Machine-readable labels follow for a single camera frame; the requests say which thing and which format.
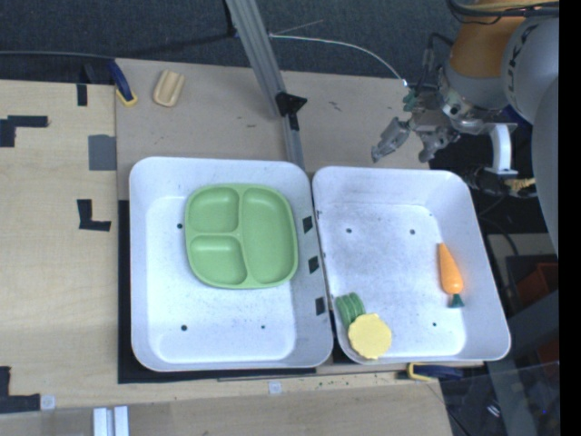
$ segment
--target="wooden table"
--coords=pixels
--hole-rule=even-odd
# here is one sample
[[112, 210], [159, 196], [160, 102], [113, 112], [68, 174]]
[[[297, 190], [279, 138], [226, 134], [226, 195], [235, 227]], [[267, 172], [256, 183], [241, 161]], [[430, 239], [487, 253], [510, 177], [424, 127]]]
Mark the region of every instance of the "wooden table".
[[[281, 120], [268, 115], [251, 70], [118, 63], [140, 98], [134, 108], [108, 85], [88, 85], [82, 106], [74, 84], [0, 81], [0, 118], [50, 121], [16, 128], [15, 147], [0, 148], [0, 365], [12, 367], [10, 393], [52, 395], [57, 409], [134, 404], [132, 428], [143, 434], [156, 412], [158, 433], [169, 412], [175, 434], [191, 434], [193, 414], [205, 424], [200, 434], [226, 433], [234, 420], [244, 425], [239, 434], [450, 434], [438, 384], [385, 369], [329, 362], [315, 375], [277, 378], [276, 396], [268, 379], [117, 383], [117, 204], [128, 197], [131, 166], [153, 154], [284, 159]], [[165, 68], [186, 75], [173, 109], [151, 102]], [[309, 98], [299, 118], [310, 174], [326, 164], [424, 167], [416, 138], [378, 164], [370, 159], [387, 122], [403, 114], [399, 82], [283, 75], [289, 92]], [[116, 137], [116, 171], [90, 169], [89, 137], [100, 135]], [[92, 201], [94, 220], [112, 223], [109, 231], [79, 229], [80, 199]], [[268, 411], [251, 417], [254, 408]], [[0, 419], [0, 429], [14, 421]]]

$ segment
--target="table surface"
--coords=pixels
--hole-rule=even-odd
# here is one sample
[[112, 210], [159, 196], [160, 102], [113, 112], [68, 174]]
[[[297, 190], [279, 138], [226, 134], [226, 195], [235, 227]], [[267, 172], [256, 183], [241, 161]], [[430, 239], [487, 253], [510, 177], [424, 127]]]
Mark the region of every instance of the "table surface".
[[[17, 128], [15, 147], [0, 148], [0, 365], [12, 367], [10, 393], [53, 395], [57, 408], [219, 398], [216, 409], [232, 409], [239, 402], [232, 398], [269, 397], [265, 379], [117, 383], [117, 203], [128, 197], [131, 166], [151, 155], [284, 160], [281, 119], [269, 116], [250, 69], [118, 63], [140, 98], [133, 108], [121, 106], [109, 85], [88, 85], [88, 104], [79, 106], [74, 84], [0, 81], [0, 118], [46, 115], [50, 121], [47, 128]], [[163, 69], [186, 75], [172, 109], [151, 101]], [[398, 81], [283, 76], [289, 92], [309, 98], [299, 113], [309, 174], [328, 164], [426, 167], [417, 161], [417, 138], [379, 163], [370, 159], [387, 122], [403, 115]], [[89, 169], [88, 137], [100, 134], [116, 136], [116, 171]], [[110, 231], [80, 230], [78, 199], [91, 199], [93, 218], [112, 222]], [[332, 363], [315, 375], [277, 380], [280, 402], [297, 411], [305, 402], [328, 406], [330, 397], [349, 406], [362, 393], [392, 396], [389, 411], [376, 409], [386, 415], [373, 421], [377, 428], [390, 421], [401, 434], [410, 428], [449, 434], [436, 383]], [[292, 397], [303, 393], [304, 399]], [[420, 409], [411, 402], [429, 423], [416, 418]]]

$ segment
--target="white tray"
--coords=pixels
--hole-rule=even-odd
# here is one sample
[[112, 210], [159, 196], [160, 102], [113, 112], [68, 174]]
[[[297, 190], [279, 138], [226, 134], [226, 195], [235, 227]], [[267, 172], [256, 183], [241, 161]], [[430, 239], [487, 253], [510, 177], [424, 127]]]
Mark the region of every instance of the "white tray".
[[[510, 348], [468, 187], [453, 173], [328, 167], [313, 179], [325, 271], [333, 300], [356, 292], [391, 328], [390, 349], [358, 363], [493, 361]], [[445, 242], [465, 281], [464, 308], [448, 308], [437, 244]]]
[[[280, 286], [213, 288], [192, 273], [183, 213], [204, 185], [256, 183], [281, 192], [293, 211], [299, 268]], [[332, 348], [310, 182], [285, 162], [152, 157], [130, 175], [132, 345], [158, 372], [309, 368]], [[305, 232], [303, 219], [311, 218]]]

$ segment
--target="yellow disc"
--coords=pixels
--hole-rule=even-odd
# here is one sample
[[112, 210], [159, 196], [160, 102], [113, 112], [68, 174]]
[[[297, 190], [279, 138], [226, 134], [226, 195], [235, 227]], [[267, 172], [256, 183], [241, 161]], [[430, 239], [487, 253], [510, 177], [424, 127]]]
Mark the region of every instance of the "yellow disc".
[[391, 345], [391, 329], [376, 313], [358, 316], [350, 325], [347, 335], [351, 347], [366, 359], [378, 359]]

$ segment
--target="beige eraser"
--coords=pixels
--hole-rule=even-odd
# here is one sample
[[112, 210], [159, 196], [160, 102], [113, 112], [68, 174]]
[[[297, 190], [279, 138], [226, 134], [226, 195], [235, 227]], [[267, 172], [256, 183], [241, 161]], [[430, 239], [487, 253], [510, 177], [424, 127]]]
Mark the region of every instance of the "beige eraser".
[[174, 106], [180, 98], [183, 83], [185, 83], [185, 77], [182, 74], [174, 73], [169, 69], [163, 70], [153, 90], [153, 101], [163, 106]]

